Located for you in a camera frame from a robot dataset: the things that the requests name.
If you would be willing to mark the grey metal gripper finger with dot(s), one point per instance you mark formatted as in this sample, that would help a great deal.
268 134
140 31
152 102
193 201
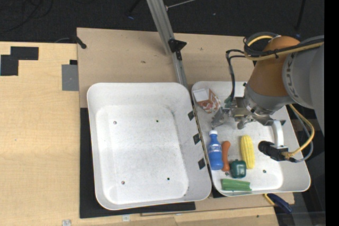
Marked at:
242 124
217 119

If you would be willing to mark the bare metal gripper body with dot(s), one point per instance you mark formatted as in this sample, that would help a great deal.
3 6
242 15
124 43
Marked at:
242 111

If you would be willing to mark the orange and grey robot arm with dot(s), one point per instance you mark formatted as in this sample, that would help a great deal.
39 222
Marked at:
267 71

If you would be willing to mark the white and orange carton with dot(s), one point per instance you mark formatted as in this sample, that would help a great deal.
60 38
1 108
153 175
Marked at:
209 101

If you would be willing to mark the yellow toy corn cob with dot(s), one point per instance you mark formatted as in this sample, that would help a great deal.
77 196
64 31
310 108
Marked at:
248 152

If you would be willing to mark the blue plastic bottle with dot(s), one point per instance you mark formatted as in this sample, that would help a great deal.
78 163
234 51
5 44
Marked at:
215 153

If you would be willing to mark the white plastic tray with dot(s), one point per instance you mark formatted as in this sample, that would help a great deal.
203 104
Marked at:
143 151
267 177

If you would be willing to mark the green toy pea pod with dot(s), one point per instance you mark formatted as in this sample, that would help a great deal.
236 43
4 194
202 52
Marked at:
234 185

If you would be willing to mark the brown cardboard board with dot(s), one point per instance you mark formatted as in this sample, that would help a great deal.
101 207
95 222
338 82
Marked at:
127 61

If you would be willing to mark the black cylinder on white bracket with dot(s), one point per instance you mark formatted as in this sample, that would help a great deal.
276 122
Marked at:
272 149

